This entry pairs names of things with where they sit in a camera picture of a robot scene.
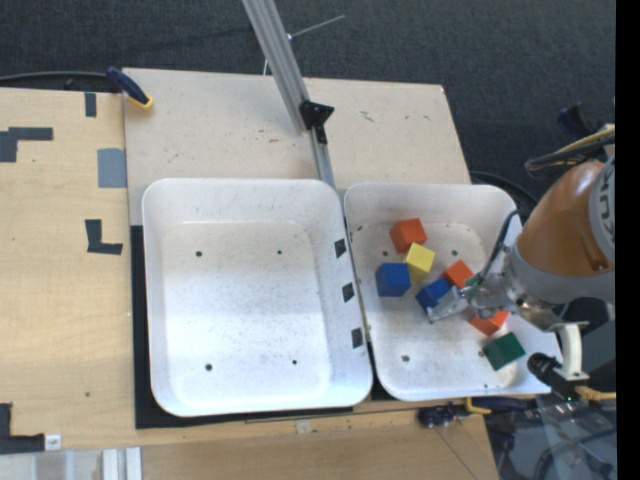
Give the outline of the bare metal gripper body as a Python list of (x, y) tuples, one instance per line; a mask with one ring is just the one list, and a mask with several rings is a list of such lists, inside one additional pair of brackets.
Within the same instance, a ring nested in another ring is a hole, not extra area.
[(559, 331), (567, 323), (554, 310), (557, 304), (526, 290), (525, 285), (507, 272), (480, 274), (466, 282), (464, 298), (475, 314), (484, 320), (499, 311), (515, 314), (540, 331)]

